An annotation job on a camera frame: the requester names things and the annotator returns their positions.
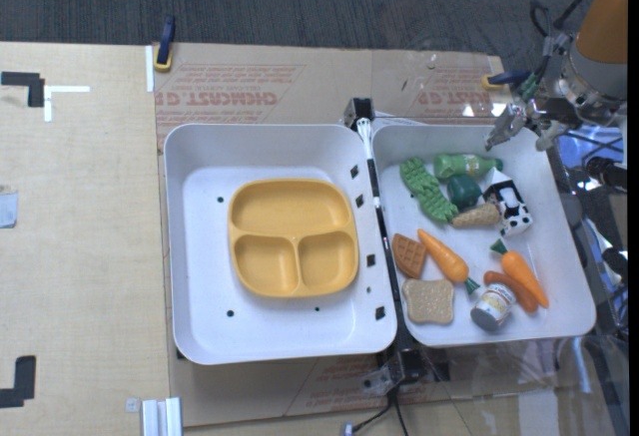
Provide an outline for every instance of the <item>yellow plate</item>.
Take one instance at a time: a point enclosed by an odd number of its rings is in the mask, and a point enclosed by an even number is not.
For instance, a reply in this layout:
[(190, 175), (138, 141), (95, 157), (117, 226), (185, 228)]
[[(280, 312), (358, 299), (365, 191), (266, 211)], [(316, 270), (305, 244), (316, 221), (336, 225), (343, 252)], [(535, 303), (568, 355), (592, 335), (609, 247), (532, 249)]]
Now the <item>yellow plate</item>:
[(272, 179), (242, 186), (231, 199), (229, 237), (236, 273), (256, 294), (330, 294), (357, 274), (350, 204), (325, 181)]

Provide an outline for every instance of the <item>table surface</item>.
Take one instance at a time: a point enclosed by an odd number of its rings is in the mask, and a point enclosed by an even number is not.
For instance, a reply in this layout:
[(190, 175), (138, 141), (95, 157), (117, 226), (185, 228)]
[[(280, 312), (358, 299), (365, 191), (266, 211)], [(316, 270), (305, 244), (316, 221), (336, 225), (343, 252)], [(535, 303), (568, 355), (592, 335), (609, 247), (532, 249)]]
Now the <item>table surface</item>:
[[(292, 96), (286, 80), (266, 79), (263, 88), (286, 103), (267, 115), (251, 115), (284, 123), (301, 109), (310, 122), (335, 122), (351, 97), (373, 91), (375, 76), (391, 69), (393, 58), (391, 52), (375, 56), (221, 45), (185, 46), (183, 51), (184, 58), (220, 56), (229, 64), (264, 63), (265, 54), (271, 65), (279, 58), (296, 58), (295, 64), (304, 66), (298, 74), (310, 77), (316, 93), (303, 104)], [(42, 108), (27, 107), (26, 88), (0, 87), (0, 186), (16, 191), (19, 198), (16, 226), (0, 229), (0, 389), (12, 387), (16, 358), (37, 359), (35, 397), (22, 407), (0, 409), (2, 434), (136, 435), (139, 415), (126, 409), (127, 400), (172, 395), (176, 360), (167, 325), (170, 297), (165, 284), (170, 279), (163, 267), (167, 254), (158, 171), (158, 136), (172, 124), (158, 121), (156, 128), (157, 112), (171, 115), (158, 98), (162, 91), (169, 97), (172, 78), (156, 75), (154, 97), (148, 53), (142, 46), (0, 47), (0, 71), (39, 73), (49, 86), (90, 87), (88, 93), (54, 93), (50, 123), (45, 123)], [(378, 63), (383, 55), (389, 56)], [(407, 53), (394, 55), (402, 60), (400, 70), (414, 67), (406, 67)], [(593, 363), (586, 356), (583, 366), (575, 368), (576, 358), (583, 358), (577, 352), (583, 345), (577, 340), (571, 343), (574, 352), (557, 351), (557, 359), (565, 361), (561, 372), (543, 366), (539, 370), (545, 372), (534, 372), (528, 356), (534, 351), (530, 346), (518, 349), (518, 364), (528, 367), (535, 386), (516, 395), (469, 397), (467, 392), (477, 383), (458, 391), (458, 385), (442, 385), (442, 400), (401, 407), (408, 433), (421, 434), (427, 428), (433, 435), (612, 434)], [(620, 370), (619, 377), (627, 377), (627, 370)], [(220, 383), (213, 389), (224, 397), (225, 387)], [(185, 432), (338, 434), (343, 422), (356, 423), (376, 411), (251, 421), (260, 418), (252, 416), (257, 407), (234, 399), (236, 418), (245, 420)], [(549, 413), (542, 420), (541, 410)], [(363, 432), (372, 436), (399, 430), (391, 412)]]

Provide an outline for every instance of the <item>can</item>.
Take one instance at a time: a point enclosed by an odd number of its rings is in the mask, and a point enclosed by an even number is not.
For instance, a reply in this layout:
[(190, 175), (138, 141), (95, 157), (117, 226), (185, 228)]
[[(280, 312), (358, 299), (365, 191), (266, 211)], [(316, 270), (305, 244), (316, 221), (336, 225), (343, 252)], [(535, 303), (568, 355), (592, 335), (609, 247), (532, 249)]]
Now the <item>can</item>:
[(495, 331), (506, 319), (516, 301), (514, 292), (506, 285), (491, 283), (470, 310), (470, 318), (480, 328)]

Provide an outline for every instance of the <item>sausage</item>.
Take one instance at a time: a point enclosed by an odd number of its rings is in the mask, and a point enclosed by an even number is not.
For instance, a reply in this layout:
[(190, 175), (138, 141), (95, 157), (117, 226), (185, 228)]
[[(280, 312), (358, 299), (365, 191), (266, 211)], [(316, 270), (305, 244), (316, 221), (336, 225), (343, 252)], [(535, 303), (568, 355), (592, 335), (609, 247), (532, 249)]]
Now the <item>sausage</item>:
[(491, 283), (503, 283), (510, 290), (515, 293), (517, 298), (517, 302), (521, 305), (521, 307), (528, 313), (533, 313), (537, 310), (539, 303), (534, 298), (534, 296), (526, 290), (526, 288), (519, 283), (517, 280), (511, 278), (507, 274), (503, 274), (497, 271), (487, 271), (483, 275), (483, 282), (486, 285)]

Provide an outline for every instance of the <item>green bottle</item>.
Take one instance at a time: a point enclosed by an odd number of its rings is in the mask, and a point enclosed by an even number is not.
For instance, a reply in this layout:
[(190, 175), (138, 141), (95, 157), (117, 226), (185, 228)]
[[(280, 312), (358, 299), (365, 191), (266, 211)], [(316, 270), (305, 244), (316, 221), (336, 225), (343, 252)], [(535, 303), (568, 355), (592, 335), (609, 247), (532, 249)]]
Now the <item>green bottle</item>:
[(440, 181), (446, 181), (451, 176), (460, 174), (477, 179), (493, 167), (501, 172), (503, 162), (497, 158), (483, 158), (477, 154), (438, 154), (435, 156), (432, 167)]

